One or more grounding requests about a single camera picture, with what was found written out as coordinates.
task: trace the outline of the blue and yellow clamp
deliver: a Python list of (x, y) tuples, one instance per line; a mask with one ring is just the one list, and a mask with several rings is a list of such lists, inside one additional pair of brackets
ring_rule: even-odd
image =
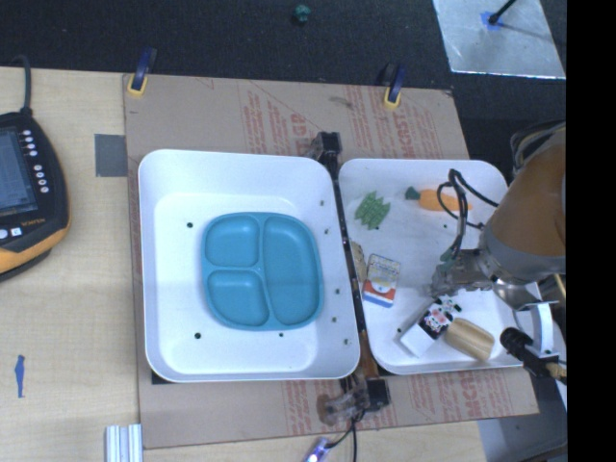
[(402, 83), (404, 82), (404, 74), (406, 70), (404, 65), (398, 64), (396, 72), (393, 73), (391, 78), (387, 79), (388, 88), (385, 90), (385, 97), (383, 97), (383, 104), (388, 110), (395, 110), (400, 105), (400, 97), (402, 96)]
[(137, 62), (137, 70), (131, 74), (126, 90), (134, 96), (143, 96), (147, 85), (147, 74), (156, 61), (156, 48), (145, 46)]

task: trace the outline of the white tray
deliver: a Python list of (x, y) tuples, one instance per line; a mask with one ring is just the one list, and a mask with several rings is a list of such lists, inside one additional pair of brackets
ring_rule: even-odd
[[(340, 171), (349, 237), (362, 246), (366, 260), (376, 253), (401, 263), (394, 305), (385, 308), (363, 302), (372, 354), (378, 364), (391, 373), (450, 372), (521, 364), (506, 353), (499, 341), (504, 328), (515, 326), (512, 310), (491, 291), (461, 292), (455, 299), (463, 310), (460, 317), (495, 337), (488, 361), (476, 361), (448, 346), (442, 338), (418, 358), (399, 341), (401, 333), (431, 302), (427, 287), (441, 254), (453, 242), (457, 228), (457, 221), (447, 213), (422, 209), (417, 201), (406, 200), (404, 194), (410, 186), (416, 190), (436, 190), (447, 181), (450, 168), (460, 171), (472, 187), (496, 202), (507, 190), (501, 173), (481, 161), (355, 159), (346, 162)], [(354, 219), (354, 214), (372, 191), (383, 196), (384, 203), (390, 202), (391, 209), (378, 229), (369, 230), (359, 219)], [(467, 197), (473, 204), (469, 221), (486, 222), (494, 209), (469, 192)], [(478, 230), (467, 227), (463, 247), (475, 248), (478, 236)]]
[[(359, 361), (347, 261), (327, 170), (307, 158), (158, 150), (139, 168), (145, 349), (174, 382), (340, 378)], [(312, 231), (323, 306), (293, 330), (227, 327), (208, 309), (199, 260), (212, 219), (238, 212), (298, 218)]]

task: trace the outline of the gray tape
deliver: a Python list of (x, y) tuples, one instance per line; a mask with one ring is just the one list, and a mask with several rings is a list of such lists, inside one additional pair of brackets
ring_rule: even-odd
[(126, 176), (126, 138), (123, 135), (94, 134), (96, 176)]

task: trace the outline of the blue marker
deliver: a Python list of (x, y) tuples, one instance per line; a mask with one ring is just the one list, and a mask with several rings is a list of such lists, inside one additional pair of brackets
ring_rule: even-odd
[(23, 375), (26, 372), (25, 367), (23, 366), (23, 362), (25, 361), (25, 357), (19, 354), (17, 356), (17, 364), (15, 365), (15, 378), (17, 379), (17, 396), (19, 398), (23, 398)]

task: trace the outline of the blue plate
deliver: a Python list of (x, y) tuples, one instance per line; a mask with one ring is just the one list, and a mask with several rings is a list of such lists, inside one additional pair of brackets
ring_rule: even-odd
[(201, 266), (215, 317), (243, 330), (285, 330), (321, 311), (321, 261), (314, 237), (296, 218), (244, 212), (212, 220)]

